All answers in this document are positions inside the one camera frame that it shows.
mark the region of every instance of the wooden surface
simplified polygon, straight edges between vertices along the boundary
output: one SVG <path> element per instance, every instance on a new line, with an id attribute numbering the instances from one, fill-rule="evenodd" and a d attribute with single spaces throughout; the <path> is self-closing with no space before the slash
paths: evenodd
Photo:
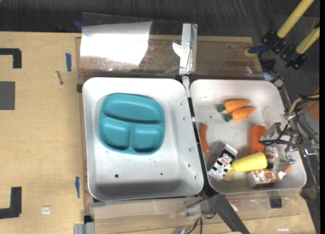
<path id="1" fill-rule="evenodd" d="M 8 208 L 10 188 L 22 187 L 19 218 L 0 219 L 0 233 L 73 233 L 83 222 L 84 186 L 77 85 L 76 37 L 80 34 L 0 32 L 1 48 L 20 48 L 22 69 L 0 55 L 0 81 L 16 82 L 14 111 L 0 111 L 0 208 Z M 72 55 L 72 71 L 65 53 Z M 55 71 L 60 71 L 63 85 Z M 315 233 L 306 202 L 299 213 L 245 220 L 251 233 Z M 42 214 L 42 206 L 51 206 Z M 225 233 L 224 223 L 204 225 L 203 233 Z M 98 233 L 108 233 L 103 228 Z M 175 229 L 137 233 L 175 233 Z"/>

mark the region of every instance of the yellow rod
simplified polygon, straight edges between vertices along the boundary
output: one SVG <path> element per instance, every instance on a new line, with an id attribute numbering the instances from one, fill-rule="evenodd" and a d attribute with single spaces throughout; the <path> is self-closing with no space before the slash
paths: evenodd
<path id="1" fill-rule="evenodd" d="M 304 54 L 309 49 L 309 47 L 311 47 L 311 45 L 313 43 L 315 43 L 315 41 L 319 38 L 319 36 L 320 36 L 320 26 L 317 28 L 314 28 L 305 37 L 305 39 L 302 40 L 302 42 L 296 48 L 297 53 Z"/>
<path id="2" fill-rule="evenodd" d="M 285 36 L 290 32 L 293 26 L 298 22 L 301 16 L 306 12 L 306 10 L 314 1 L 315 0 L 301 0 L 300 3 L 296 6 L 295 10 L 278 30 L 277 35 L 280 38 L 285 38 Z"/>

